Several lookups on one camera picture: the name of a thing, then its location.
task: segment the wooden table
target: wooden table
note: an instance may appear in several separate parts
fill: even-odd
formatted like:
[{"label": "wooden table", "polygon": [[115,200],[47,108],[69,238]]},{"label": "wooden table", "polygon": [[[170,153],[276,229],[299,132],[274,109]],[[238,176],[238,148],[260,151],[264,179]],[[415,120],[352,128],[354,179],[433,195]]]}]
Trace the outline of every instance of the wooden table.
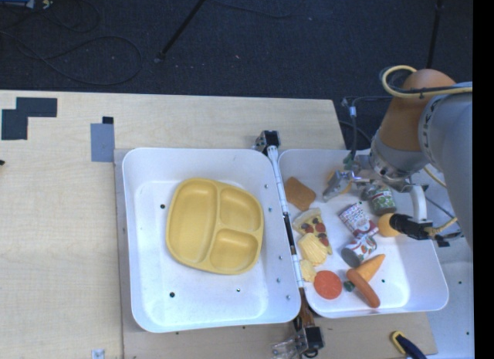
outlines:
[{"label": "wooden table", "polygon": [[[0,356],[269,358],[291,323],[150,334],[125,316],[115,164],[93,161],[91,125],[112,117],[116,149],[250,148],[263,130],[279,132],[281,151],[344,149],[332,102],[0,90],[0,109],[23,98],[56,99],[57,110],[28,117],[27,140],[0,141]],[[437,353],[425,313],[316,323],[318,358],[402,357],[395,330]]]}]

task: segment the toy food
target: toy food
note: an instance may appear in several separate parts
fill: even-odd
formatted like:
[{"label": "toy food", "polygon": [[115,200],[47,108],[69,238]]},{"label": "toy food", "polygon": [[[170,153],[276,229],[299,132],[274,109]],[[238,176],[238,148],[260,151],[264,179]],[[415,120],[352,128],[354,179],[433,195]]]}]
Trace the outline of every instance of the toy food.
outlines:
[{"label": "toy food", "polygon": [[302,212],[295,218],[292,226],[300,234],[313,233],[323,243],[326,251],[333,255],[333,248],[327,237],[326,225],[321,218],[320,208],[311,208]]},{"label": "toy food", "polygon": [[336,299],[343,290],[340,277],[328,269],[317,272],[314,278],[314,289],[325,299]]},{"label": "toy food", "polygon": [[[369,282],[374,274],[379,270],[379,267],[381,267],[385,257],[386,255],[383,253],[376,255],[360,264],[355,270],[362,276],[362,278]],[[343,286],[349,292],[355,288],[355,285],[351,281],[345,281]]]},{"label": "toy food", "polygon": [[300,260],[300,271],[302,272],[302,278],[306,282],[314,282],[317,271],[314,268],[312,262],[307,259]]},{"label": "toy food", "polygon": [[354,237],[341,249],[341,258],[350,267],[358,267],[377,250],[376,240],[368,234]]},{"label": "toy food", "polygon": [[346,207],[338,216],[355,237],[364,234],[372,236],[379,232],[379,228],[358,203]]},{"label": "toy food", "polygon": [[388,186],[377,186],[372,188],[369,193],[369,202],[375,215],[384,215],[396,212],[393,192]]},{"label": "toy food", "polygon": [[300,255],[303,259],[309,260],[313,266],[319,266],[326,261],[326,246],[314,235],[308,232],[298,241]]},{"label": "toy food", "polygon": [[398,230],[393,229],[389,224],[389,219],[391,219],[391,216],[393,215],[394,215],[393,213],[384,214],[377,221],[377,227],[379,228],[379,233],[383,237],[395,237],[396,235],[400,234]]},{"label": "toy food", "polygon": [[378,308],[381,305],[379,296],[374,292],[374,289],[369,285],[369,282],[366,281],[356,269],[349,269],[347,271],[347,278],[364,295],[370,307]]},{"label": "toy food", "polygon": [[290,177],[285,183],[285,196],[286,200],[300,211],[306,211],[316,199],[316,192],[297,178]]}]

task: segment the red tomato slice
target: red tomato slice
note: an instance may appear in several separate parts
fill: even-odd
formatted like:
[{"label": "red tomato slice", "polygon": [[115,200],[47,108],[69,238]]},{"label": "red tomato slice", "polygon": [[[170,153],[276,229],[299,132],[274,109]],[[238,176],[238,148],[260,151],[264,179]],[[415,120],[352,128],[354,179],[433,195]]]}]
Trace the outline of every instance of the red tomato slice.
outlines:
[{"label": "red tomato slice", "polygon": [[316,274],[314,278],[314,289],[325,299],[332,300],[341,294],[343,284],[337,274],[325,269]]},{"label": "red tomato slice", "polygon": [[324,223],[317,223],[317,225],[315,225],[314,228],[318,232],[326,232],[326,226],[324,225]]}]

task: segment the dark carpet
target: dark carpet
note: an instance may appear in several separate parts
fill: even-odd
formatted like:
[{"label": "dark carpet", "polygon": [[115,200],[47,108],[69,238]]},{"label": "dark carpet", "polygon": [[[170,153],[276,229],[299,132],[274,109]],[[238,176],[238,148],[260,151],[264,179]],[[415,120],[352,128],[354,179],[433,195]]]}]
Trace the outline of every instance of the dark carpet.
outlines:
[{"label": "dark carpet", "polygon": [[472,80],[473,0],[205,0],[169,44],[198,1],[0,4],[0,87],[333,100],[348,147],[342,100],[364,97],[367,148],[391,99],[382,69]]}]

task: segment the toy pizza slice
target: toy pizza slice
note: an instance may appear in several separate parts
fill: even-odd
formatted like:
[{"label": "toy pizza slice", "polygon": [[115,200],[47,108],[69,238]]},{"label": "toy pizza slice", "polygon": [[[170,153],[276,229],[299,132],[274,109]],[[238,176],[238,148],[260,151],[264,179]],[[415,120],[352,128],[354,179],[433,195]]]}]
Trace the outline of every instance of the toy pizza slice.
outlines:
[{"label": "toy pizza slice", "polygon": [[323,219],[321,218],[320,208],[311,208],[302,212],[295,220],[293,220],[292,227],[302,235],[308,232],[314,233],[314,235],[324,244],[328,254],[333,255],[333,248],[327,237],[327,230]]}]

